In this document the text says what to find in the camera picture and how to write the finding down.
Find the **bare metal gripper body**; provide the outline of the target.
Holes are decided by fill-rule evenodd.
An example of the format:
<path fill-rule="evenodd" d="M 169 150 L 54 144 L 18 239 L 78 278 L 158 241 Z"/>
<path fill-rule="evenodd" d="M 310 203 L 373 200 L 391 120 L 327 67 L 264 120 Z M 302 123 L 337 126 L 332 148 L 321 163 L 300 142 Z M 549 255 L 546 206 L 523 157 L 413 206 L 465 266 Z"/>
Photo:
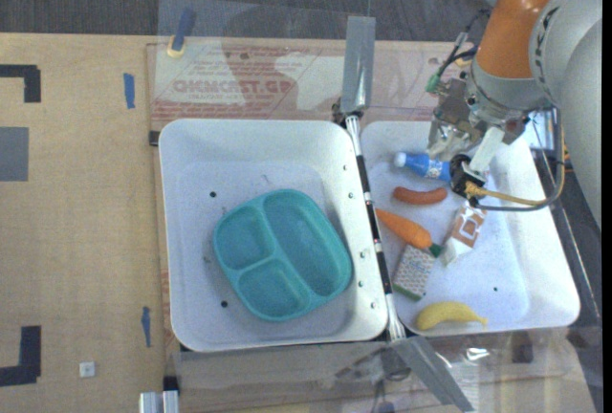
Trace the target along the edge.
<path fill-rule="evenodd" d="M 502 141 L 511 144 L 523 134 L 529 122 L 528 113 L 493 100 L 471 79 L 454 78 L 440 83 L 436 93 L 439 101 L 432 120 L 443 122 L 448 133 L 451 130 L 469 133 L 471 144 L 481 142 L 491 127 L 501 129 Z"/>

